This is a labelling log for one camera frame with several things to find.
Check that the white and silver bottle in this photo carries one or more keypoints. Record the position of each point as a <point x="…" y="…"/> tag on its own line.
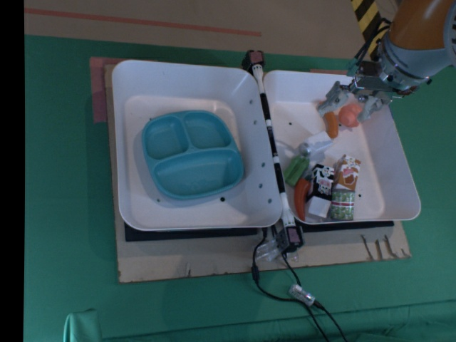
<point x="317" y="144"/>

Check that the green toy vegetable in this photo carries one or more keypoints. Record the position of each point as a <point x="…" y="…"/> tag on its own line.
<point x="296" y="171"/>

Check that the pink toy chicken piece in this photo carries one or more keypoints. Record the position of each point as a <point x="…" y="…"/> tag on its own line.
<point x="349" y="117"/>

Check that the black and white thin rod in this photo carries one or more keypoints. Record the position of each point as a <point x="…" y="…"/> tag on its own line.
<point x="270" y="134"/>

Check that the orange carrot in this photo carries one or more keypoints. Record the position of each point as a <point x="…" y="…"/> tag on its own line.
<point x="301" y="198"/>

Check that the white cube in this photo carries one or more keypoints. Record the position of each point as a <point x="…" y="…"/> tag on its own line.
<point x="318" y="207"/>

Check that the green patterned can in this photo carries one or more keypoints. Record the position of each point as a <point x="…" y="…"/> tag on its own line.
<point x="342" y="205"/>

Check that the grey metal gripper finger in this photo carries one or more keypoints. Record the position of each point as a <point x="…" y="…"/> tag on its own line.
<point x="370" y="108"/>
<point x="335" y="100"/>

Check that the brown and white carton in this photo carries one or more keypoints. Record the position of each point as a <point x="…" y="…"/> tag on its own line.
<point x="347" y="173"/>

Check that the blue divided plate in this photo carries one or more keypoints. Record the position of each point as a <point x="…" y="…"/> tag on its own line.
<point x="192" y="155"/>

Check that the black and white carton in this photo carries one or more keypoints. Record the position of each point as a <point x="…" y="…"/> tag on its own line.
<point x="323" y="180"/>

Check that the brown cardboard board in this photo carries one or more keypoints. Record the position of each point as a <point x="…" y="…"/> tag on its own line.
<point x="213" y="255"/>

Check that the white plastic tray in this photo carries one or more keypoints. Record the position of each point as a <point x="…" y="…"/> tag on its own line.
<point x="178" y="219"/>
<point x="384" y="176"/>

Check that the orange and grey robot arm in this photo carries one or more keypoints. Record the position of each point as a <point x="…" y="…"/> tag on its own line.
<point x="420" y="20"/>

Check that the orange sausage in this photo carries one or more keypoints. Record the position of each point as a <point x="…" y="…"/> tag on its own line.
<point x="332" y="125"/>

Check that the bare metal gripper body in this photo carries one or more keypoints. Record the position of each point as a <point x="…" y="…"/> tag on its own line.
<point x="370" y="80"/>

